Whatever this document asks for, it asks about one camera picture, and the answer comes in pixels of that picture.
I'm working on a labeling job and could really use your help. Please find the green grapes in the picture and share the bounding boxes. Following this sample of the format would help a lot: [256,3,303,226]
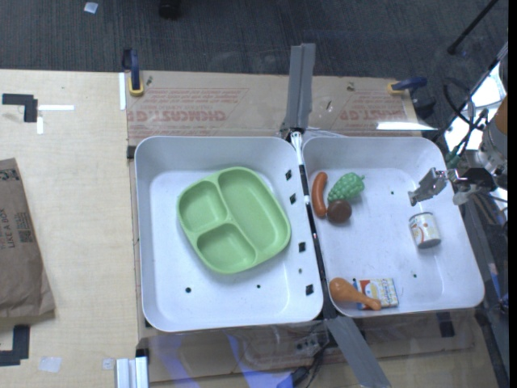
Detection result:
[326,171,366,205]

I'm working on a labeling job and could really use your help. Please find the brown paper bag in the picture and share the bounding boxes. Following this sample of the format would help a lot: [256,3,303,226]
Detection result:
[0,158,57,321]

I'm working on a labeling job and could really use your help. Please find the white and orange carton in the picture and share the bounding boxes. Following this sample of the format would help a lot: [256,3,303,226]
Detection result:
[353,277,400,310]

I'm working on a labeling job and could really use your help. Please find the brown round biscuit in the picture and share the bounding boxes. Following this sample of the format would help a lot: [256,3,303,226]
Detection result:
[326,199,353,224]

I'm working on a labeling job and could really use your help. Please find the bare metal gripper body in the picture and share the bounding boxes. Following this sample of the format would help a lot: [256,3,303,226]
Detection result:
[438,149,508,183]

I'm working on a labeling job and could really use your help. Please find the green divided plate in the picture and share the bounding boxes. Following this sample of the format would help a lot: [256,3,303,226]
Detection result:
[176,166,292,276]

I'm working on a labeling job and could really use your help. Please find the white small can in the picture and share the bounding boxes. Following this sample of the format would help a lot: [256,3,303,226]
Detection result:
[408,212,442,250]

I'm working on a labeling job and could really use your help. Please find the orange sausage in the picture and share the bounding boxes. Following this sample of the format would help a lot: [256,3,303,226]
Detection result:
[311,171,330,218]

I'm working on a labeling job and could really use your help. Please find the brown cardboard board red print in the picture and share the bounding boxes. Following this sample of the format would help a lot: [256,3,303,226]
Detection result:
[126,70,477,383]

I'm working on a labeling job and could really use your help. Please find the white plastic tray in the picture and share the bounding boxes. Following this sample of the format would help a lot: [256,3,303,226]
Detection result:
[134,135,325,333]
[301,136,485,319]

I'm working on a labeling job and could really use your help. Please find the orange chicken drumstick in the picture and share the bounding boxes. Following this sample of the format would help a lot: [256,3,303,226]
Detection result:
[329,277,382,311]

